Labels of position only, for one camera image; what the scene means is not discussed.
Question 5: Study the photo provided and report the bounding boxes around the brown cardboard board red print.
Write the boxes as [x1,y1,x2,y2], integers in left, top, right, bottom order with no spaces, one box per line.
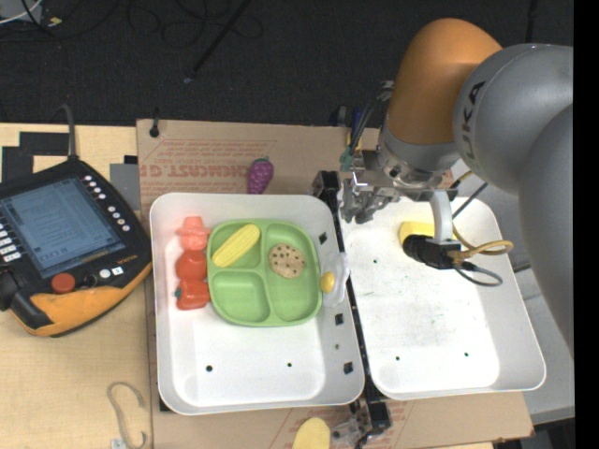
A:
[135,118,535,449]

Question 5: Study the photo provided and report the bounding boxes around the red bell pepper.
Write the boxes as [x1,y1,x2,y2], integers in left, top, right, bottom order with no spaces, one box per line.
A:
[174,277,211,311]

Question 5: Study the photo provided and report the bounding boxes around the black block with thin wires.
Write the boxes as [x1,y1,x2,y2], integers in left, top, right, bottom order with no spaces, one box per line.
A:
[365,398,392,439]
[312,169,342,200]

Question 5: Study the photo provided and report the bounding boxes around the black cylinder on white bracket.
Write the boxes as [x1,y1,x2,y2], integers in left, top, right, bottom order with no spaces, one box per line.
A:
[402,189,464,271]

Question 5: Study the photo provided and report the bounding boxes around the brown chocolate chip biscuit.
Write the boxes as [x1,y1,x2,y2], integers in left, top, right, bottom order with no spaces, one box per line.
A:
[267,242,307,281]

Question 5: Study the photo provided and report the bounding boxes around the yellow oval toy food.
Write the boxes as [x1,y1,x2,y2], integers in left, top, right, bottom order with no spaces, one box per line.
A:
[291,416,331,449]

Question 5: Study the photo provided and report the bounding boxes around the white plastic tray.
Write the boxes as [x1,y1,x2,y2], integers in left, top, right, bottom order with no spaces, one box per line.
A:
[149,192,367,416]
[336,193,548,402]

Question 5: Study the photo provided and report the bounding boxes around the orange figure with hat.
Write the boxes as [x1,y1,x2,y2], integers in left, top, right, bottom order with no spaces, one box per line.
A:
[174,216,212,283]

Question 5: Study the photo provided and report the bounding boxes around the white and yellow fried egg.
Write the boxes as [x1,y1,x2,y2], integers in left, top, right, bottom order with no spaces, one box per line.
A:
[319,252,351,309]

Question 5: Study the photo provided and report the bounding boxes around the purple grapes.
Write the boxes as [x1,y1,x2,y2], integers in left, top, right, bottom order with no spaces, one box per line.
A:
[247,156,275,196]

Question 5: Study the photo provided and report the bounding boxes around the yellow banana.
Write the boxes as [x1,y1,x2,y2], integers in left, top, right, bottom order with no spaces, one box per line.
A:
[398,221,462,248]

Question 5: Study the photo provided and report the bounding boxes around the yellow corn cob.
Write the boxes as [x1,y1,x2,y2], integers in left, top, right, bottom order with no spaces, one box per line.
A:
[212,224,262,268]

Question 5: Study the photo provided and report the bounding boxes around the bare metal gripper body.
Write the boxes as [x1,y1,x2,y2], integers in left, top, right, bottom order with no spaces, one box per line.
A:
[343,150,458,201]

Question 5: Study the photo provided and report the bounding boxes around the green divided plate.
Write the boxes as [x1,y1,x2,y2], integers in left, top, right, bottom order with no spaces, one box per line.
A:
[206,219,325,328]

